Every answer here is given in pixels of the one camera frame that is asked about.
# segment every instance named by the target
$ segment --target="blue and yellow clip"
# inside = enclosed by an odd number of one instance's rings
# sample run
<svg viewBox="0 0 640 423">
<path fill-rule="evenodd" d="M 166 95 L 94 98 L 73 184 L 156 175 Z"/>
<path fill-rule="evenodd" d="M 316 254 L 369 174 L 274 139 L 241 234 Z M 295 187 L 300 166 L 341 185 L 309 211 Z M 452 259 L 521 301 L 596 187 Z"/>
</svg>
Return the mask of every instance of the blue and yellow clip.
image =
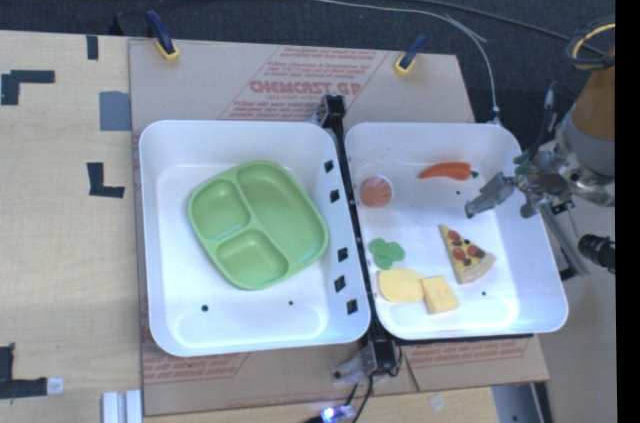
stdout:
<svg viewBox="0 0 640 423">
<path fill-rule="evenodd" d="M 167 27 L 164 25 L 156 11 L 147 11 L 144 15 L 147 24 L 156 37 L 156 48 L 165 60 L 175 60 L 180 55 L 180 50 L 173 44 Z"/>
<path fill-rule="evenodd" d="M 415 56 L 420 53 L 422 48 L 427 42 L 427 36 L 424 34 L 420 34 L 418 38 L 411 45 L 411 48 L 404 54 L 401 55 L 395 63 L 395 70 L 397 73 L 401 75 L 406 75 L 413 66 L 413 59 Z"/>
</svg>

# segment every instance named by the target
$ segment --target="toy pizza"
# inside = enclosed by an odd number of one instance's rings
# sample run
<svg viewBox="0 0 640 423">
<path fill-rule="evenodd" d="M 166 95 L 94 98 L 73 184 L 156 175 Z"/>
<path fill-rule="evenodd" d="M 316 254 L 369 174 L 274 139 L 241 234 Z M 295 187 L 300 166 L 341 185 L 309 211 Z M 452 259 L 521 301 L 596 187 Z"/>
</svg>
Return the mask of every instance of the toy pizza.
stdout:
<svg viewBox="0 0 640 423">
<path fill-rule="evenodd" d="M 447 247 L 447 253 L 456 280 L 459 284 L 470 283 L 486 274 L 496 257 L 476 244 L 463 238 L 457 231 L 440 224 L 440 234 Z"/>
</svg>

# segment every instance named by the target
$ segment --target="robotic claw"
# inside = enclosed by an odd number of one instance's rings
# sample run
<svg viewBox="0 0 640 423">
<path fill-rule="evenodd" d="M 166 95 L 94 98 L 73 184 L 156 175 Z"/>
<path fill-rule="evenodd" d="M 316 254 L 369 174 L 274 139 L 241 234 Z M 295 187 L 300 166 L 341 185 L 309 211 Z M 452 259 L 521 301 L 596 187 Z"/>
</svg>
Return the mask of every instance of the robotic claw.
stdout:
<svg viewBox="0 0 640 423">
<path fill-rule="evenodd" d="M 577 69 L 591 72 L 582 91 L 576 94 L 562 84 L 551 84 L 542 130 L 535 143 L 514 159 L 515 175 L 498 172 L 480 189 L 480 195 L 465 205 L 467 217 L 472 218 L 520 190 L 526 197 L 521 216 L 540 213 L 559 239 L 570 266 L 581 275 L 587 271 L 575 254 L 576 247 L 553 216 L 572 207 L 574 196 L 602 207 L 615 206 L 615 46 L 601 59 L 578 59 L 586 40 L 612 28 L 615 21 L 605 18 L 576 32 L 566 55 Z M 561 96 L 575 100 L 564 117 L 556 108 Z M 541 150 L 547 143 L 552 147 Z M 585 235 L 577 250 L 615 273 L 615 242 Z"/>
</svg>

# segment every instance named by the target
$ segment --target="table surface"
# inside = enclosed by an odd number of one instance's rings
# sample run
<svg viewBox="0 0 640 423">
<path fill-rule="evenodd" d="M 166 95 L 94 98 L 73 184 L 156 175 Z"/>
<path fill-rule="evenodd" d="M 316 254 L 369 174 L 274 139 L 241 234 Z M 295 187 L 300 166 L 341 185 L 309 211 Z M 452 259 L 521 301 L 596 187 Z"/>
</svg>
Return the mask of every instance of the table surface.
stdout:
<svg viewBox="0 0 640 423">
<path fill-rule="evenodd" d="M 2 421 L 100 421 L 101 394 L 141 388 L 138 279 L 130 131 L 100 131 L 99 94 L 129 90 L 128 39 L 0 32 L 0 72 L 55 70 L 21 84 L 0 107 L 0 346 L 15 343 L 13 377 L 61 377 L 64 392 L 0 400 Z M 88 162 L 105 165 L 122 199 L 88 197 Z M 497 422 L 490 387 L 371 398 L 361 421 Z M 320 404 L 147 420 L 300 422 Z"/>
</svg>

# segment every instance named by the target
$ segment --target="green divided plate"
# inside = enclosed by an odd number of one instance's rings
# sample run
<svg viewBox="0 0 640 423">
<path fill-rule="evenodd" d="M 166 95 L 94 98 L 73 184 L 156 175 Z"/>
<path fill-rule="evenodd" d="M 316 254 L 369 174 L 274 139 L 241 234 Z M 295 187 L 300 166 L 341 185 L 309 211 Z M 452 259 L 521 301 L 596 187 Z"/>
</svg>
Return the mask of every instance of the green divided plate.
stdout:
<svg viewBox="0 0 640 423">
<path fill-rule="evenodd" d="M 288 279 L 326 251 L 324 219 L 282 166 L 238 165 L 197 187 L 189 221 L 220 272 L 234 285 L 259 290 Z"/>
</svg>

